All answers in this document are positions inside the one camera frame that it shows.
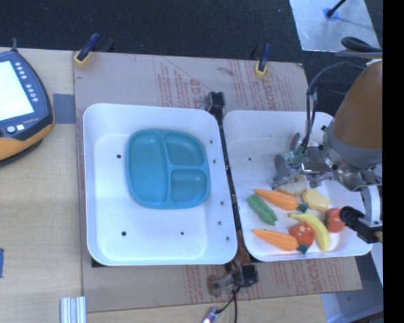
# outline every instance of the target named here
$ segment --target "brown cylinder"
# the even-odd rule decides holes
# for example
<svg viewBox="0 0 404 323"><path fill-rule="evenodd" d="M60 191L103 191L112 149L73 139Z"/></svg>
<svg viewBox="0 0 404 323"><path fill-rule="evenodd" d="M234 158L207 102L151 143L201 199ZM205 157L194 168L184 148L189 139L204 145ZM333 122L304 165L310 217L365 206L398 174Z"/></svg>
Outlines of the brown cylinder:
<svg viewBox="0 0 404 323"><path fill-rule="evenodd" d="M366 149L382 148L382 61L368 65L344 97L332 130L344 143Z"/></svg>

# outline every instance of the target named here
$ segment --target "table surface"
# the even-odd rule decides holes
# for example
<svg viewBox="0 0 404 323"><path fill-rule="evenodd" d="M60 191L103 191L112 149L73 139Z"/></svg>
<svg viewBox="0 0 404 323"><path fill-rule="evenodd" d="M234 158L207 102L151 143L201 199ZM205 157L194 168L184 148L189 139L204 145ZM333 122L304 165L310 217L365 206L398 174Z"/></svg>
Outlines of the table surface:
<svg viewBox="0 0 404 323"><path fill-rule="evenodd" d="M71 51L19 52L51 97L74 94ZM75 124L56 124L40 147L0 168L0 322L59 322L60 299L83 295L76 156ZM211 306L98 312L87 321L200 322ZM217 323L233 321L231 304ZM320 295L238 300L238 321L319 323L325 313Z"/></svg>

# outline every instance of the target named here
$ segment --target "white tray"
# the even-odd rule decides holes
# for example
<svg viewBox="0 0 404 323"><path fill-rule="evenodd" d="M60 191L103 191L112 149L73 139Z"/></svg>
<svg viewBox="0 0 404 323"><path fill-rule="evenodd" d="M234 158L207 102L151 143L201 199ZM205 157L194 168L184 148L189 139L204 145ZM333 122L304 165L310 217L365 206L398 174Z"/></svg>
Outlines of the white tray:
<svg viewBox="0 0 404 323"><path fill-rule="evenodd" d="M274 157L289 150L295 133L305 134L305 112L277 111L232 111L224 118L224 132L228 148L229 162L238 200L244 243L248 251L261 261L300 260L337 256L357 256L370 251L371 244L365 243L356 232L345 227L339 233L330 233L331 243L322 252L316 241L303 254L300 251L286 252L257 237L251 229L274 229L288 233L288 228L297 225L298 220L288 217L287 211L270 203L278 217L275 226L260 220L250 208L246 199L254 194L254 188L271 189L270 183L276 174ZM321 127L328 126L332 117L317 112L311 139L321 142ZM323 181L317 189L331 198L329 208L342 208L346 205L364 212L361 196L350 192L336 181ZM319 217L320 211L308 210Z"/></svg>
<svg viewBox="0 0 404 323"><path fill-rule="evenodd" d="M148 128L190 133L205 148L211 188L186 209L142 207L131 196L125 171L130 136ZM238 242L220 132L198 109L94 104L83 115L87 243L108 266L224 264Z"/></svg>

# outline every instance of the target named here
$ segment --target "cardboard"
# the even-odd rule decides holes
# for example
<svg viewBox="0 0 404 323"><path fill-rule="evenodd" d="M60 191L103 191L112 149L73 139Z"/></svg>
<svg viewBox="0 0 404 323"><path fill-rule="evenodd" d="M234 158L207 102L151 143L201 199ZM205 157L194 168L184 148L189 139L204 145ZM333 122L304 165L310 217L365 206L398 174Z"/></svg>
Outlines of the cardboard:
<svg viewBox="0 0 404 323"><path fill-rule="evenodd" d="M304 111L308 87L297 63L269 62L264 76L256 61L93 52L74 64L83 294L87 312L225 301L213 296L209 277L224 265L96 266L87 249L82 116L95 103L200 108L209 92L223 92L224 115L232 110ZM287 297L362 288L354 257L256 262L259 282L239 299Z"/></svg>

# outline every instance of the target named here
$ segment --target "orange carrot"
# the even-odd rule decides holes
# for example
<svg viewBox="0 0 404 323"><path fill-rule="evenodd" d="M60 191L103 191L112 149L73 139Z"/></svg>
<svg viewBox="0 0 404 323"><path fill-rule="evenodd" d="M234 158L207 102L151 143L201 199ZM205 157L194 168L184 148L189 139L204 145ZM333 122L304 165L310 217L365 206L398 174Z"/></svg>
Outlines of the orange carrot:
<svg viewBox="0 0 404 323"><path fill-rule="evenodd" d="M256 236L259 236L268 243L271 243L285 251L293 251L299 248L298 240L290 235L268 229L252 229Z"/></svg>
<svg viewBox="0 0 404 323"><path fill-rule="evenodd" d="M254 191L260 197L286 211L293 211L299 207L299 202L296 200L296 197L286 194L285 192L266 189L254 189Z"/></svg>

